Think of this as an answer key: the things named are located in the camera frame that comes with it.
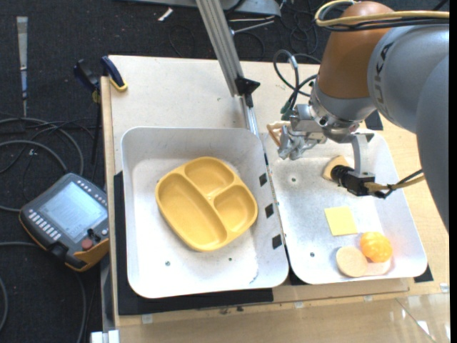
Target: toy orange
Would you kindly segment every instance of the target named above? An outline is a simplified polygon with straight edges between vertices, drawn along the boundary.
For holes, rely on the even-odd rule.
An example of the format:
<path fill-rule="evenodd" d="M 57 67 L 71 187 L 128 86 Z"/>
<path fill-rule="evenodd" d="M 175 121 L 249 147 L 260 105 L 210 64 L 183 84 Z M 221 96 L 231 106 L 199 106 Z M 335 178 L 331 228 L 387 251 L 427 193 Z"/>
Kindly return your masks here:
<path fill-rule="evenodd" d="M 360 248 L 363 255 L 375 263 L 387 262 L 392 257 L 391 242 L 380 232 L 363 233 Z"/>

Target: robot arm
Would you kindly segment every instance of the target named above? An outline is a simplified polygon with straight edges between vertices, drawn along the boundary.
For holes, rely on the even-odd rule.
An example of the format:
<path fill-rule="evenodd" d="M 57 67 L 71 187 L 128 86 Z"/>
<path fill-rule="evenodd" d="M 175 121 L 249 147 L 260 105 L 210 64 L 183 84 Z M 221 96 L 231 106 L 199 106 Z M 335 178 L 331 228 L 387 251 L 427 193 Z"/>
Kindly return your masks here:
<path fill-rule="evenodd" d="M 449 25 L 442 24 L 446 13 L 418 11 L 413 18 L 417 24 L 404 24 L 396 18 L 400 12 L 382 4 L 348 3 L 341 18 L 334 19 L 338 24 L 333 26 L 342 31 L 329 36 L 309 102 L 291 110 L 278 152 L 283 159 L 294 160 L 327 139 L 352 142 L 356 150 L 359 124 L 377 109 L 417 135 L 423 173 L 448 230 Z M 388 18 L 373 20 L 382 16 Z M 357 24 L 366 28 L 351 30 Z"/>

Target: black carpet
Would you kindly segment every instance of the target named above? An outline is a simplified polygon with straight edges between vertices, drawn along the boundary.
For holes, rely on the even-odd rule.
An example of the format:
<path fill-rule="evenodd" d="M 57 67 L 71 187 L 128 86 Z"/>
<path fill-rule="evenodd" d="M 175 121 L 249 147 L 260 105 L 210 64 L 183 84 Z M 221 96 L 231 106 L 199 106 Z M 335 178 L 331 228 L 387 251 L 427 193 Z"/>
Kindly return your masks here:
<path fill-rule="evenodd" d="M 328 32 L 312 25 L 313 12 L 331 0 L 295 0 L 273 24 L 235 35 L 242 60 L 271 62 L 279 49 L 320 59 Z M 372 0 L 395 10 L 430 10 L 441 0 Z M 62 126 L 84 155 L 83 175 L 104 186 L 103 147 L 91 161 L 97 105 L 74 78 L 73 66 L 84 59 L 95 74 L 107 54 L 215 59 L 196 9 L 112 0 L 0 0 L 0 143 L 32 139 L 52 148 L 68 169 L 78 172 L 75 146 L 53 127 L 23 116 L 16 17 L 27 16 L 27 117 Z M 447 2 L 441 10 L 449 10 Z M 231 14 L 230 18 L 246 18 Z M 255 24 L 230 23 L 233 30 Z M 300 62 L 314 63 L 300 58 Z M 51 186 L 64 170 L 43 149 L 0 146 L 0 205 L 20 208 Z M 0 209 L 0 242 L 30 242 L 17 212 Z M 99 268 L 80 274 L 87 296 L 88 318 L 83 342 L 101 331 Z M 75 342 L 81 327 L 82 299 L 78 280 L 68 268 L 31 247 L 0 247 L 0 278 L 8 295 L 8 315 L 0 342 Z M 0 324 L 5 301 L 0 295 Z"/>

